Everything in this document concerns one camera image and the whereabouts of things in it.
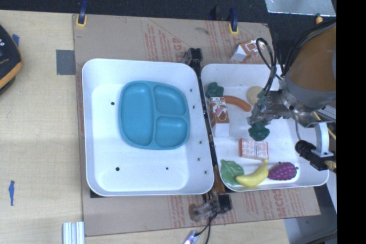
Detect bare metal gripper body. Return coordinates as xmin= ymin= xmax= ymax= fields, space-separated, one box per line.
xmin=256 ymin=90 xmax=320 ymax=128

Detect light green lettuce leaf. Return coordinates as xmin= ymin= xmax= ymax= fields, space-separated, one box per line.
xmin=220 ymin=159 xmax=245 ymax=187

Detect tall white and orange carton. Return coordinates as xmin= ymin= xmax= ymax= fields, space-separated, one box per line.
xmin=208 ymin=96 xmax=230 ymax=138

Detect purple grapes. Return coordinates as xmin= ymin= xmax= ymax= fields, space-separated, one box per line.
xmin=267 ymin=162 xmax=299 ymax=181

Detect dark green broccoli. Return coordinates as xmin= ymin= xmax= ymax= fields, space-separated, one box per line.
xmin=205 ymin=82 xmax=225 ymax=99
xmin=248 ymin=122 xmax=270 ymax=142

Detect beige round biscuit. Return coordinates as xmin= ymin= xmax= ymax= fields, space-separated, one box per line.
xmin=246 ymin=86 xmax=265 ymax=105

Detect brown cardboard board red print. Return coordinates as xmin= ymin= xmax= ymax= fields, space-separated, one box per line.
xmin=73 ymin=13 xmax=321 ymax=237

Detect yellow banana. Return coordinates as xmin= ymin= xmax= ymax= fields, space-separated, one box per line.
xmin=235 ymin=158 xmax=270 ymax=188

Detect flat orange and white packet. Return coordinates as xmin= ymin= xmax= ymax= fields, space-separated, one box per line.
xmin=238 ymin=138 xmax=270 ymax=160

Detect thin black and white rod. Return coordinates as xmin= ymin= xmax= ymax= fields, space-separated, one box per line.
xmin=193 ymin=59 xmax=223 ymax=195

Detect small orange and white carton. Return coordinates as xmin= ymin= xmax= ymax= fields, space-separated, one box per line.
xmin=230 ymin=39 xmax=268 ymax=64

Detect blue divided plate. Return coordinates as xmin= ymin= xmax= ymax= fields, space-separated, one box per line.
xmin=118 ymin=80 xmax=191 ymax=151

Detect black block with thin wires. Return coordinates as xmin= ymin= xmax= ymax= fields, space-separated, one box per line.
xmin=182 ymin=47 xmax=204 ymax=67
xmin=188 ymin=193 xmax=232 ymax=221

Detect orange sausage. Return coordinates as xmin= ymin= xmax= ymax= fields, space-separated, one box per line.
xmin=222 ymin=95 xmax=253 ymax=113

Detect white plastic tray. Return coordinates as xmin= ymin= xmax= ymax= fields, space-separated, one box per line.
xmin=81 ymin=58 xmax=215 ymax=197
xmin=200 ymin=63 xmax=329 ymax=192

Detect black cylinder on white bracket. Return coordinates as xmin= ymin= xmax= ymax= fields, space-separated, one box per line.
xmin=295 ymin=120 xmax=335 ymax=171

